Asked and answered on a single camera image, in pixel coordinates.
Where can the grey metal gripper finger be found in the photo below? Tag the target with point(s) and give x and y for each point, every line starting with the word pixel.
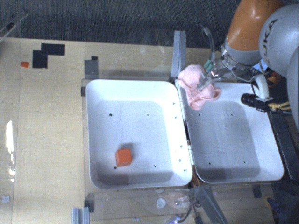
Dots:
pixel 204 75
pixel 206 84

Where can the black cylinder on white bracket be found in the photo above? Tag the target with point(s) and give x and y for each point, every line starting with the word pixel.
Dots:
pixel 262 90

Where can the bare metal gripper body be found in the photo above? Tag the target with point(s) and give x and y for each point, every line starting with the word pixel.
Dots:
pixel 223 70

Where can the red cube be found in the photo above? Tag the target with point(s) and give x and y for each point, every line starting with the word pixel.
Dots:
pixel 123 157

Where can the white plastic tray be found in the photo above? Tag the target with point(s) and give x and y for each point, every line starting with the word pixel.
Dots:
pixel 229 136
pixel 130 129

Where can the pink cloth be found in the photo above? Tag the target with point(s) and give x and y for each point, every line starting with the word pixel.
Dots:
pixel 191 77

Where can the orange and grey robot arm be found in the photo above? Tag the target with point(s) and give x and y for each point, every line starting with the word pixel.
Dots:
pixel 250 27

